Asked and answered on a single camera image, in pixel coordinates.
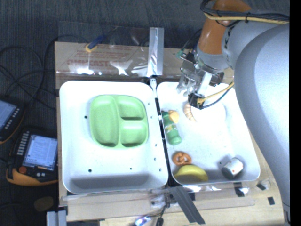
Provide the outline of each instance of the gray carpet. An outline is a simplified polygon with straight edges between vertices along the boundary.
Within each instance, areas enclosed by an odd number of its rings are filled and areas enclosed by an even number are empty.
[[[35,53],[44,57],[48,44],[56,38],[62,22],[70,25],[66,32],[74,37],[67,41],[82,42],[83,32],[76,23],[96,25],[117,25],[125,27],[164,27],[166,46],[180,48],[185,41],[205,21],[199,6],[202,0],[0,0],[0,65],[19,77],[25,73],[41,69]],[[274,10],[289,15],[290,0],[243,0],[253,9]],[[22,46],[3,50],[8,46]],[[45,60],[45,69],[54,70],[54,47],[50,43]],[[37,86],[41,73],[31,74],[22,81]],[[4,95],[11,81],[0,73],[0,95]],[[42,88],[49,92],[39,92],[23,125],[34,125],[56,132],[55,113],[55,73],[47,71]],[[26,88],[32,94],[35,89]],[[22,88],[13,85],[7,91],[10,97],[30,101],[30,96]],[[0,157],[7,159],[12,140],[0,147]],[[33,202],[43,196],[56,198],[57,185],[28,188],[11,185],[5,177],[6,167],[0,165],[0,205],[10,202],[13,207],[0,209],[0,226],[44,226],[46,213],[37,212]]]

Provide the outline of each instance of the screen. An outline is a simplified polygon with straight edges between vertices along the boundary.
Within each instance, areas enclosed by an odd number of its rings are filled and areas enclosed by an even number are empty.
[[[23,166],[40,166],[53,171],[57,153],[57,139],[31,135]]]
[[[7,124],[9,117],[17,108],[16,105],[0,100],[0,130]]]

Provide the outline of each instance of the yellow banana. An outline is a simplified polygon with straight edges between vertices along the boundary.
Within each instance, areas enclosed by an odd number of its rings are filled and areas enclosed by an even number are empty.
[[[195,176],[201,181],[208,181],[208,175],[205,170],[195,165],[184,165],[180,167],[178,172],[174,174],[174,177],[177,178],[180,176]]]

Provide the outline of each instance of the green plate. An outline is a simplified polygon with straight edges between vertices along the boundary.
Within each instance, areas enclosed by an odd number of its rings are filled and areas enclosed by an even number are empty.
[[[143,103],[131,96],[100,95],[91,103],[90,129],[93,140],[105,147],[143,145],[149,136]]]

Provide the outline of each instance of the bottle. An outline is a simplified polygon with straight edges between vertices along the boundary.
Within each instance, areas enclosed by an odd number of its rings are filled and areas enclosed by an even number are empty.
[[[162,111],[164,131],[167,135],[167,140],[171,145],[178,145],[182,142],[176,124],[169,118],[168,112]]]

